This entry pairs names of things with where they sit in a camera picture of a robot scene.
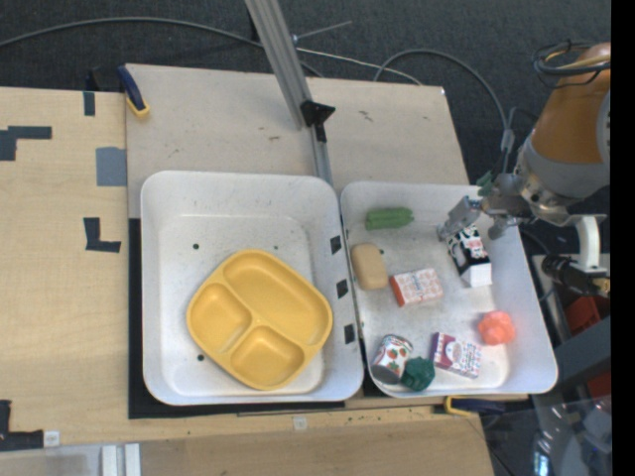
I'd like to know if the black cylinder on white bracket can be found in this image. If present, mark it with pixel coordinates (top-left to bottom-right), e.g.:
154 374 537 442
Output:
540 214 612 298

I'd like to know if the green broccoli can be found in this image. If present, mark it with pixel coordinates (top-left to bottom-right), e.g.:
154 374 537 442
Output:
400 356 437 393

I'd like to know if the orange doughnut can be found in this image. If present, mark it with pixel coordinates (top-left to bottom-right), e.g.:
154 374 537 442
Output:
477 310 517 347

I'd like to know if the yellow divided plate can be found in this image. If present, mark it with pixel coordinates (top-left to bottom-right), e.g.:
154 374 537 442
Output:
186 249 334 392

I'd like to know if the pale wood board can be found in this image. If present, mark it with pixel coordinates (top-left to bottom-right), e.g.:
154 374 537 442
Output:
124 62 530 416

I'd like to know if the beige bread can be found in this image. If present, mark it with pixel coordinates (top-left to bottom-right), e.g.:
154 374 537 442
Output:
350 242 390 292

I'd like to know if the green pea pod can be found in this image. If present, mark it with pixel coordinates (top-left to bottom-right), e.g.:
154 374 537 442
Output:
365 206 416 231

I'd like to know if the purple and white carton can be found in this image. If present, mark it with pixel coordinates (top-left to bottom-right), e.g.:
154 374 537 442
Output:
429 331 484 380

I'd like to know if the orange and white carton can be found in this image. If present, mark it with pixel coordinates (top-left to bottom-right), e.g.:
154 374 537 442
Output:
388 267 445 308

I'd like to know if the strawberry print can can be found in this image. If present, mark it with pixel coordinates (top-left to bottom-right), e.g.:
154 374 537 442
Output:
370 334 415 386

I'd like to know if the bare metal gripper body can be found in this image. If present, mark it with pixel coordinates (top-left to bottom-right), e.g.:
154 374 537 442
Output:
478 171 582 226

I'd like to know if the cow print milk carton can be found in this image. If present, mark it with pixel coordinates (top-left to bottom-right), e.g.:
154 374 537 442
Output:
445 224 494 289

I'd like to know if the white plastic tray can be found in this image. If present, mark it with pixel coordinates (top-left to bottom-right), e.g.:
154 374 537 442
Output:
140 170 366 407
339 180 560 399

